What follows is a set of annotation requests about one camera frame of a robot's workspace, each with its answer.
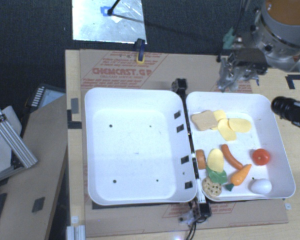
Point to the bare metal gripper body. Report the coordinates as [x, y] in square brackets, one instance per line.
[277, 51]

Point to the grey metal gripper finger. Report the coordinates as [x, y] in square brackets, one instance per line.
[225, 77]
[245, 75]

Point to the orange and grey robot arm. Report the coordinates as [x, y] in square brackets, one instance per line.
[287, 1]

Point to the tan bread slice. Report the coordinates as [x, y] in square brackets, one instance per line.
[203, 120]

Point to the yellow oval slice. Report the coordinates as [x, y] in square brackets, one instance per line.
[241, 125]
[215, 159]
[226, 131]

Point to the white plastic tray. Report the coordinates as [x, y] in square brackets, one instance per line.
[250, 144]
[130, 146]

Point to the thin black and white rod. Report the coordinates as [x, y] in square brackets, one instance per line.
[190, 139]

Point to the orange-red sausage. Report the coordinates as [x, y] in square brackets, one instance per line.
[231, 156]

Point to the red tomato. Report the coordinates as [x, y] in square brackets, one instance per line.
[261, 157]

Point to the orange round slice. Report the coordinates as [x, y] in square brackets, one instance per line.
[200, 159]

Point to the brown cardboard board red print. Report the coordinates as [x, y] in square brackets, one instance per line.
[130, 66]

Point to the orange carrot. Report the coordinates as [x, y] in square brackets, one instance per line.
[241, 175]

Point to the beige lotus root slice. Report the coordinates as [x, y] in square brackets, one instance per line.
[210, 187]

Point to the white egg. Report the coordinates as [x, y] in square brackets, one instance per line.
[261, 186]

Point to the black cylinder on white bracket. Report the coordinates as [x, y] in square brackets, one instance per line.
[288, 110]

